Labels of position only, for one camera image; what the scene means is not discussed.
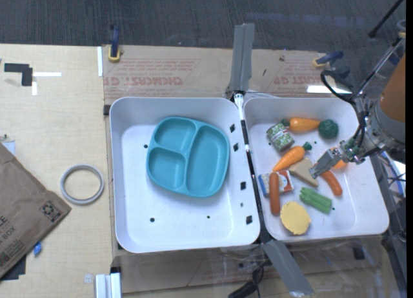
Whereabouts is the brown cardboard board red print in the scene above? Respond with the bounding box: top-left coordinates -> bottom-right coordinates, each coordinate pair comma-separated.
101,44 -> 390,294

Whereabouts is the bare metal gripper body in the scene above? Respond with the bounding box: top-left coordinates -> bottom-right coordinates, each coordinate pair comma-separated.
332,112 -> 400,165

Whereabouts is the yellow round biscuit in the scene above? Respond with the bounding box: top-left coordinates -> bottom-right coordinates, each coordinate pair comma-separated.
279,201 -> 312,236

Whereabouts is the tan bread slice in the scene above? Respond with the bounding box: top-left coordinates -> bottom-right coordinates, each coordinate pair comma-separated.
288,157 -> 320,188

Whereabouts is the orange carrot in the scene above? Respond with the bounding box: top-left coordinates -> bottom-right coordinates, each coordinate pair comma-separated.
281,117 -> 321,134
272,141 -> 313,172

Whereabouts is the blue divided plate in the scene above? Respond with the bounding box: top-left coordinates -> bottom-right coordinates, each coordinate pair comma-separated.
145,115 -> 231,199

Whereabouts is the brown paper packet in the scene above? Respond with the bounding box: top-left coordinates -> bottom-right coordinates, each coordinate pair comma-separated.
0,141 -> 72,280

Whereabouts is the white tape ring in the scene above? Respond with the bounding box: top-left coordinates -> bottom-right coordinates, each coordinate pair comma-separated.
59,164 -> 105,206

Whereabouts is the green and red can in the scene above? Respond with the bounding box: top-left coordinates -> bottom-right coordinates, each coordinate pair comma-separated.
266,123 -> 296,153

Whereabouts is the green asparagus bundle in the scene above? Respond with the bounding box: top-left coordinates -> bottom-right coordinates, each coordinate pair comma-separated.
299,186 -> 333,215

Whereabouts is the white plastic tray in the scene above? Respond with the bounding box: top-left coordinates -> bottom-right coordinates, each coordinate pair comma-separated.
242,96 -> 390,243
108,96 -> 261,254

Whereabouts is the green broccoli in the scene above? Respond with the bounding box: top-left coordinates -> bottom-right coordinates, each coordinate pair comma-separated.
318,119 -> 339,140

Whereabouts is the white red blue carton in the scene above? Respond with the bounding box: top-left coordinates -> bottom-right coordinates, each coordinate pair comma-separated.
257,170 -> 296,197

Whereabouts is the orange sausage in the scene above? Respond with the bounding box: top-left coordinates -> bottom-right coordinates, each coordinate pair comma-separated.
319,169 -> 344,197
268,172 -> 281,216

